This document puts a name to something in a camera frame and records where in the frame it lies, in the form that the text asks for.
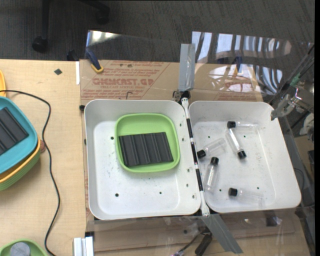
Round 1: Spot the black block with thin wires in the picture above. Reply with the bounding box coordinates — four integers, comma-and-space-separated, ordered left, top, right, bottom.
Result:
172, 89, 192, 103

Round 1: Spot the clear bottle with black cap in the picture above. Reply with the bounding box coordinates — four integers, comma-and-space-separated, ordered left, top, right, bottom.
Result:
228, 187, 266, 207
196, 137, 228, 159
224, 128, 248, 160
226, 120, 261, 134
202, 156, 220, 193

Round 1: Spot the yellow divided plate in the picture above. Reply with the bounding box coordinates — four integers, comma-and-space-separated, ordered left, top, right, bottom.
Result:
0, 69, 7, 98

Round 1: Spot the grey can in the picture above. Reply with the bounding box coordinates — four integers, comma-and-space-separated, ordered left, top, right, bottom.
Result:
9, 241, 32, 256

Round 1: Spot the black ribbed panel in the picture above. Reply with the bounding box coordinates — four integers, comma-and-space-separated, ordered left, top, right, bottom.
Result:
118, 131, 175, 168
0, 106, 30, 156

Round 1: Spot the thin black and white rod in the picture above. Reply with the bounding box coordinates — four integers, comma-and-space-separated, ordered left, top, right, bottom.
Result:
180, 97, 211, 217

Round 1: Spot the blue divided plate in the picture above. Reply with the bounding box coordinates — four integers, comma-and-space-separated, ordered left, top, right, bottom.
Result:
0, 96, 39, 175

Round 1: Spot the green divided plate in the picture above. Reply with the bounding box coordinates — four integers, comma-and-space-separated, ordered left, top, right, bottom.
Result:
114, 113, 181, 174
0, 238, 49, 256
0, 149, 42, 192

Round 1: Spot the brown cardboard board red print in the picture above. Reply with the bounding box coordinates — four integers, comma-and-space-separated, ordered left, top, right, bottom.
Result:
79, 59, 309, 252

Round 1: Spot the black office chair base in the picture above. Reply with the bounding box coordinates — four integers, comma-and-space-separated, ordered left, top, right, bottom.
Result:
31, 0, 111, 54

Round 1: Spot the white plastic tray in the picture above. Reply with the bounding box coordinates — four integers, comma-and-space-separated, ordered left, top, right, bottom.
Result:
83, 99, 202, 221
187, 100, 303, 214

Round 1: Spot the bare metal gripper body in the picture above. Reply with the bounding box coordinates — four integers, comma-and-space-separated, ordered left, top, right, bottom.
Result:
291, 86, 315, 113

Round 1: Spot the orange divided plate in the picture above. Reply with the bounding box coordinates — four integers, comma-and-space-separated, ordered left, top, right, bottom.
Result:
0, 136, 42, 185

